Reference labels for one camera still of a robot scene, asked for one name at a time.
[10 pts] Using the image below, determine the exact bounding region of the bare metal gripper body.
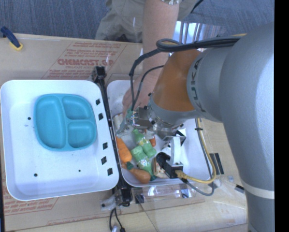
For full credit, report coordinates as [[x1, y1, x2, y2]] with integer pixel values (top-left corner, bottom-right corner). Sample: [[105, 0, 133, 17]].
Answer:
[[131, 106, 182, 140]]

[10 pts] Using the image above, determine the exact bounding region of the person's hand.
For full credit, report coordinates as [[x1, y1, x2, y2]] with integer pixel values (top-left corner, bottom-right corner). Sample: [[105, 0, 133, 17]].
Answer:
[[122, 75, 160, 116]]

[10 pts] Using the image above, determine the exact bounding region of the orange carrot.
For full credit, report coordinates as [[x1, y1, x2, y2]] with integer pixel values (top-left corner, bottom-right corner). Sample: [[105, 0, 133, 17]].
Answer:
[[126, 161, 152, 185], [115, 136, 133, 164]]

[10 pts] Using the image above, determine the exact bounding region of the blue divided plate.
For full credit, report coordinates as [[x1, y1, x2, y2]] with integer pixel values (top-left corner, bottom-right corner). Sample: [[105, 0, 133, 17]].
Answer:
[[33, 93, 98, 152]]

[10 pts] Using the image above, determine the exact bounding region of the white plastic tray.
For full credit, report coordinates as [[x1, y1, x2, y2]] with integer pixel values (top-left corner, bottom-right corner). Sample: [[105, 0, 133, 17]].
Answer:
[[0, 79, 120, 202], [106, 80, 215, 188]]

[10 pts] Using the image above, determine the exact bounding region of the brown cardboard board red print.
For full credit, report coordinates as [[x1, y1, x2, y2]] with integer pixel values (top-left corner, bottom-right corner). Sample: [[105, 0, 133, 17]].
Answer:
[[0, 32, 206, 232]]

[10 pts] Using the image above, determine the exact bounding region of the person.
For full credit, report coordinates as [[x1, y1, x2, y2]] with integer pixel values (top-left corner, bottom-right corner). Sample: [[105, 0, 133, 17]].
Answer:
[[94, 0, 209, 44]]

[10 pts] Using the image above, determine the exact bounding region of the black cylinder on white bracket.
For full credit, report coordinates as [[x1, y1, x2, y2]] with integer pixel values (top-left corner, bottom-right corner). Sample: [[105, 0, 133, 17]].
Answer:
[[155, 135, 184, 180]]

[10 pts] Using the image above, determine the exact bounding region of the black block with thin wires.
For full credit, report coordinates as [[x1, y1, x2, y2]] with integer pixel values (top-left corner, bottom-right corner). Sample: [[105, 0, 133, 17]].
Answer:
[[112, 187, 133, 206], [92, 66, 108, 82]]

